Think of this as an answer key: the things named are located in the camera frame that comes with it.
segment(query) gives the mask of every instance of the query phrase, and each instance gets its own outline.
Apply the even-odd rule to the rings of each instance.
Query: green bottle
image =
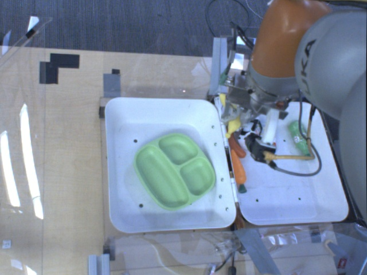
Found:
[[[288,129],[291,132],[293,141],[296,147],[301,151],[304,156],[310,156],[309,147],[307,145],[306,139],[300,134],[298,128],[298,121],[293,121],[288,125]],[[302,126],[302,132],[306,134],[306,130]]]

